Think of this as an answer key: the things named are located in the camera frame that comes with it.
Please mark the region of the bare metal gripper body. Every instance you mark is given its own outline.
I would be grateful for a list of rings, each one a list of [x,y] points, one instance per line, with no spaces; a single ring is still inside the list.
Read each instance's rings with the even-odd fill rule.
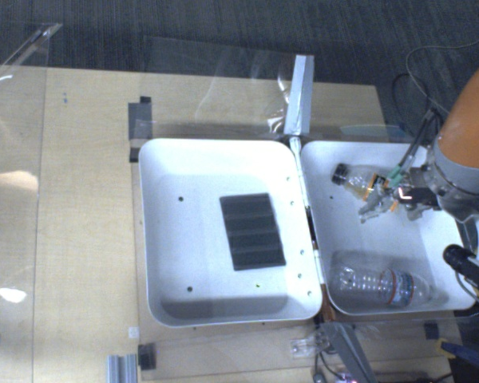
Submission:
[[[463,194],[432,168],[410,168],[391,195],[406,210],[420,207],[425,211],[445,211],[456,220],[465,219]]]

